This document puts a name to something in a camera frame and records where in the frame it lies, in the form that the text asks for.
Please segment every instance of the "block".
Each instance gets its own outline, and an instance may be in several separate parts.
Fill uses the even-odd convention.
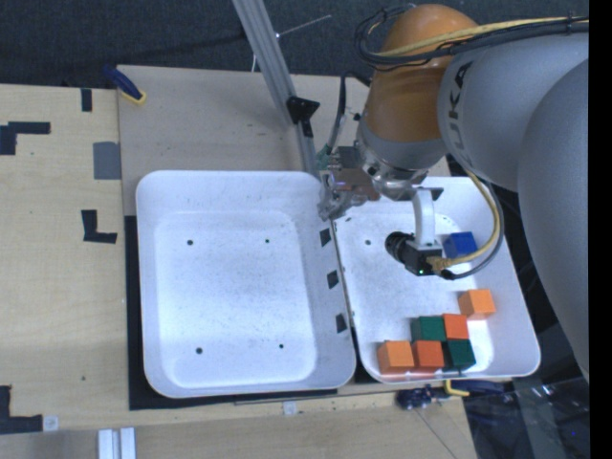
[[[467,340],[470,339],[468,330],[468,317],[465,315],[455,315],[452,313],[442,314],[444,330],[447,340]]]
[[[408,340],[386,340],[377,350],[381,374],[403,374],[413,369],[414,356]]]
[[[476,240],[474,240],[471,231],[451,233],[442,245],[444,247],[444,253],[448,258],[467,255],[468,253],[478,250]]]
[[[442,317],[415,317],[410,321],[410,333],[412,341],[447,339]]]
[[[433,374],[445,366],[442,342],[439,340],[413,341],[412,355],[416,372]]]
[[[464,371],[476,364],[476,357],[468,339],[447,340],[442,348],[446,363],[445,371]]]
[[[489,289],[469,289],[459,296],[459,309],[468,319],[485,319],[497,311]]]

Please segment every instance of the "green block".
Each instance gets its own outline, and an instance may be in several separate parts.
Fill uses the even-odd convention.
[[[447,332],[442,317],[416,317],[410,321],[410,333],[412,341],[447,341]]]
[[[444,351],[444,362],[447,366],[443,369],[463,371],[476,364],[474,350],[469,340],[448,340],[442,345]]]

